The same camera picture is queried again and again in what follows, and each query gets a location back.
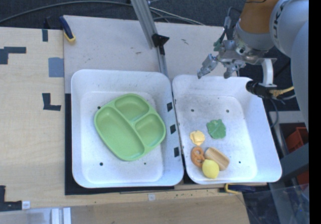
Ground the tan toy bread bun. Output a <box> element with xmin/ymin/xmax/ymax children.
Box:
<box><xmin>204</xmin><ymin>147</ymin><xmax>230</xmax><ymax>171</ymax></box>

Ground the yellow toy lemon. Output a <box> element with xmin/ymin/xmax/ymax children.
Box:
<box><xmin>202</xmin><ymin>159</ymin><xmax>220</xmax><ymax>180</ymax></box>

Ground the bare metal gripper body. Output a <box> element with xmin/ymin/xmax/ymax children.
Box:
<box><xmin>217</xmin><ymin>39</ymin><xmax>267</xmax><ymax>65</ymax></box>

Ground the white plastic tray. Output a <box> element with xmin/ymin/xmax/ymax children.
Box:
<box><xmin>172</xmin><ymin>74</ymin><xmax>283</xmax><ymax>185</ymax></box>
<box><xmin>71</xmin><ymin>69</ymin><xmax>185</xmax><ymax>189</ymax></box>

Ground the pale wood board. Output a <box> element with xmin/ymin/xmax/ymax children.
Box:
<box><xmin>62</xmin><ymin>14</ymin><xmax>268</xmax><ymax>194</ymax></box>

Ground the black cylinder on white bracket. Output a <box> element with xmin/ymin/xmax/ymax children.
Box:
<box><xmin>245</xmin><ymin>58</ymin><xmax>278</xmax><ymax>99</ymax></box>

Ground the green divided plate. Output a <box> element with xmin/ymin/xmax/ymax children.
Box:
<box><xmin>94</xmin><ymin>93</ymin><xmax>167</xmax><ymax>162</ymax></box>

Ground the brown toy pretzel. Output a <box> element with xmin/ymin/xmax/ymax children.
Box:
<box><xmin>190</xmin><ymin>146</ymin><xmax>206</xmax><ymax>168</ymax></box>

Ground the yellow toy cheese piece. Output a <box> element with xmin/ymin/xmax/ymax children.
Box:
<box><xmin>190</xmin><ymin>130</ymin><xmax>206</xmax><ymax>146</ymax></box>

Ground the green toy lettuce leaf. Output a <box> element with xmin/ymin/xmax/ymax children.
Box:
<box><xmin>206</xmin><ymin>119</ymin><xmax>227</xmax><ymax>140</ymax></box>

